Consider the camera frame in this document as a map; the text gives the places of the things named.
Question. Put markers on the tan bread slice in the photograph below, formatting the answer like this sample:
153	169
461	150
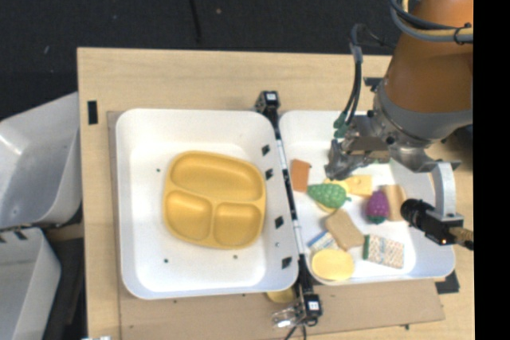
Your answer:
344	230

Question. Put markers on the blue and white packet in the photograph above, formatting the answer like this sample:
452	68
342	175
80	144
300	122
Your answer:
320	242

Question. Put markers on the thin black and white rod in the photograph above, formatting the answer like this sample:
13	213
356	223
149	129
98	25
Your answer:
287	179

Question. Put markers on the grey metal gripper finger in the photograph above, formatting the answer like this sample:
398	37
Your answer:
334	163
356	166

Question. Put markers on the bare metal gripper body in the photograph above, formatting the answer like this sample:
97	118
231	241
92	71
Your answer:
374	139

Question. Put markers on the yellow divided plate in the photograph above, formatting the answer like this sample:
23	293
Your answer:
207	175

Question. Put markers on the yellow flat toy piece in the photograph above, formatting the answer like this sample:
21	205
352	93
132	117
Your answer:
281	295

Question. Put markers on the yellow round biscuit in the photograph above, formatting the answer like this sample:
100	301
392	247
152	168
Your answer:
332	264

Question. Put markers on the white packet with green edge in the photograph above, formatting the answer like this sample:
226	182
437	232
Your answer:
384	251

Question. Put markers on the green grapes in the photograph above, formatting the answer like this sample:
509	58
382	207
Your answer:
328	194

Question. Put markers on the black cylinder on white bracket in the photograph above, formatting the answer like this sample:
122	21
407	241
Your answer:
428	217

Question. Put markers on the yellow cheese wedge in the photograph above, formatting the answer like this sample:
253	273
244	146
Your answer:
360	186

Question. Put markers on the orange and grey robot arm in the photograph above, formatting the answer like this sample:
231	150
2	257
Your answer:
430	63

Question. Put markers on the white plastic tray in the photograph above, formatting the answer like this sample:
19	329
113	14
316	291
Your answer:
422	251
147	211

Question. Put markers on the orange toast slice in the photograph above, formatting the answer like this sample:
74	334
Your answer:
299	174

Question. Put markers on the tan bread roll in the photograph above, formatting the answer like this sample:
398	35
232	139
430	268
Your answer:
396	201

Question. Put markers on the purple grapes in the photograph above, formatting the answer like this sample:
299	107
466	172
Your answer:
377	205

